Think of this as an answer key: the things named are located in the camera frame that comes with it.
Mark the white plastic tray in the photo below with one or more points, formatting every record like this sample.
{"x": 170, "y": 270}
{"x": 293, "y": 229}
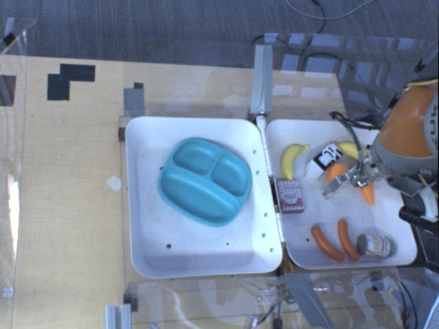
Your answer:
{"x": 384, "y": 218}
{"x": 192, "y": 252}

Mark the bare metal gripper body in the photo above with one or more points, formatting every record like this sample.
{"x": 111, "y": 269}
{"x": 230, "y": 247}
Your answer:
{"x": 368, "y": 173}

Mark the small white and yellow can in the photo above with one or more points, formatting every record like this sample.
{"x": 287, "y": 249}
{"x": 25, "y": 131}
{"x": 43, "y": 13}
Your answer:
{"x": 375, "y": 246}

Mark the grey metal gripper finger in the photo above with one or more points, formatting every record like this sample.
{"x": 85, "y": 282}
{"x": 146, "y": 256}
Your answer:
{"x": 352, "y": 163}
{"x": 334, "y": 186}

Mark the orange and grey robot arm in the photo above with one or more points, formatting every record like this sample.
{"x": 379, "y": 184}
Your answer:
{"x": 408, "y": 122}

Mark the black and white carton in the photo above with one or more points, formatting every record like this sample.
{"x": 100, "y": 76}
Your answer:
{"x": 322, "y": 161}

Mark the pink and red carton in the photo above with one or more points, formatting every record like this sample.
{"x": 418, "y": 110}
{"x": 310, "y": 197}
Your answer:
{"x": 290, "y": 197}

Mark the blue divided plate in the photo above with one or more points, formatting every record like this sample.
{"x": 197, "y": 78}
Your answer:
{"x": 202, "y": 183}

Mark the orange carrot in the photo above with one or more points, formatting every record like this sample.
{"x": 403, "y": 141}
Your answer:
{"x": 336, "y": 171}

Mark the yellow banana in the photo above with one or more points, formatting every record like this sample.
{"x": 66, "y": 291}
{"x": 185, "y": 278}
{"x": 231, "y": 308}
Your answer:
{"x": 350, "y": 148}
{"x": 288, "y": 161}

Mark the orange sausage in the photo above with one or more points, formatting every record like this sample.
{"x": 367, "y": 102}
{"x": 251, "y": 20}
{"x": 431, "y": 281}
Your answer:
{"x": 346, "y": 240}
{"x": 327, "y": 245}

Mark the black cylinder on white bracket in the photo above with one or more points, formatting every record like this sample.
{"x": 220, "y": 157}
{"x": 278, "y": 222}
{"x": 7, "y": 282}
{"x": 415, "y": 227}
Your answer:
{"x": 416, "y": 214}

